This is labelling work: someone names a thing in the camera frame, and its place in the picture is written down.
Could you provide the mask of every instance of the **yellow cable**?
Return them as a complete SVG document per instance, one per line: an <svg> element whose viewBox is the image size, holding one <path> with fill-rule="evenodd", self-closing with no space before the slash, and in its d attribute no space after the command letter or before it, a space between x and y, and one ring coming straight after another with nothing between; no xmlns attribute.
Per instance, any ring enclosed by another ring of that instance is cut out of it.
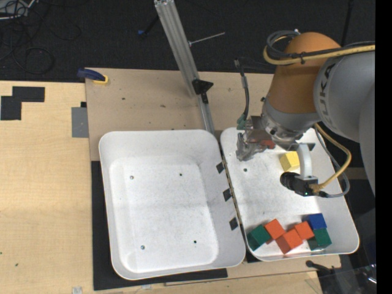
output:
<svg viewBox="0 0 392 294"><path fill-rule="evenodd" d="M265 61L267 61L268 63L274 64L276 66L286 66L288 64L301 63L303 61L331 58L334 56L352 55L353 53L367 52L367 51L374 51L374 50L375 50L375 45L368 45L368 46L359 46L359 47L345 49L345 50L336 50L330 53L323 53L320 55L304 56L303 58L276 60L268 56L267 46L266 46L263 51L263 57Z"/></svg>
<svg viewBox="0 0 392 294"><path fill-rule="evenodd" d="M336 147L340 148L343 150L346 155L346 161L344 162L344 165L334 174L332 175L328 180L326 180L324 183L321 184L310 184L309 187L314 190L315 192L319 192L323 188L325 188L327 185L329 185L330 182L332 182L335 178L337 178L340 174L343 173L343 171L349 166L351 162L351 152L344 147L343 145L339 144L336 140L334 140L332 137L330 137L317 123L315 124L317 130L327 139L329 140L332 144L334 144Z"/></svg>

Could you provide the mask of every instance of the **black floor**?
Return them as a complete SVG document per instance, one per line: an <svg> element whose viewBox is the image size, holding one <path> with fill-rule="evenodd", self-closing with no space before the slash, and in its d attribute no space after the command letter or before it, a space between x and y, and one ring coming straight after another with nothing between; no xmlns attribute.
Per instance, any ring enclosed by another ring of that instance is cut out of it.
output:
<svg viewBox="0 0 392 294"><path fill-rule="evenodd" d="M0 80L80 81L81 67L178 70L159 21L146 38L139 35L157 15L153 1L40 0L20 18L12 18L15 9L11 15L0 9ZM345 45L375 40L375 0L175 2L190 41L225 32L192 46L199 71L235 72L233 60L240 56L263 61L266 38L279 30L317 31ZM263 72L273 73L274 67ZM363 167L359 145L340 142L353 153L350 166ZM366 180L353 181L346 198L355 221L375 208ZM361 235L372 236L373 228L359 227ZM372 261L366 248L350 256L355 268Z"/></svg>

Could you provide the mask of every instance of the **blue and yellow clamp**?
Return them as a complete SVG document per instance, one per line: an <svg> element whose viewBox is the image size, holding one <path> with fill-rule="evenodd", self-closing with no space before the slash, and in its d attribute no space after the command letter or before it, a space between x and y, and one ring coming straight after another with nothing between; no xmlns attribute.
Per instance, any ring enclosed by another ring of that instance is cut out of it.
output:
<svg viewBox="0 0 392 294"><path fill-rule="evenodd" d="M108 83L108 77L106 75L89 69L78 69L77 77L88 78L94 84L106 85Z"/></svg>

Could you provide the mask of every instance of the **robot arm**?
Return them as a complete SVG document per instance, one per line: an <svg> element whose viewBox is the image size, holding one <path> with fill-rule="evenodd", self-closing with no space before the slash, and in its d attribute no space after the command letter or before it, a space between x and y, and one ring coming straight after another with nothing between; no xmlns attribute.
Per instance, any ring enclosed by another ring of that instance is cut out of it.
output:
<svg viewBox="0 0 392 294"><path fill-rule="evenodd" d="M291 38L285 51L275 50L273 44L284 38ZM371 43L340 47L316 32L272 34L264 57L277 65L276 71L261 116L251 116L244 133L238 135L237 158L249 160L254 153L271 148L271 143L296 150L303 133L322 121L334 133L360 143L375 193L374 50ZM296 184L287 179L282 183Z"/></svg>

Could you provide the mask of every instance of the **wooden table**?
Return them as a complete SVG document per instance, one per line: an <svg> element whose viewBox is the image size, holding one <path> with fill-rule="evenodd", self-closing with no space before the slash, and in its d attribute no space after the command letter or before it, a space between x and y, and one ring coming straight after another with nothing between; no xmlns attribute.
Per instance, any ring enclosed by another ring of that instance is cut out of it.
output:
<svg viewBox="0 0 392 294"><path fill-rule="evenodd" d="M233 76L219 77L230 83ZM45 102L23 103L21 121L0 121L0 292L97 293L89 140L73 138L71 122L71 108L86 101L86 84L0 81L0 96L11 96L12 86L44 86ZM224 280L99 293L315 293L317 273L305 261L245 261ZM338 255L317 256L317 263L341 266Z"/></svg>

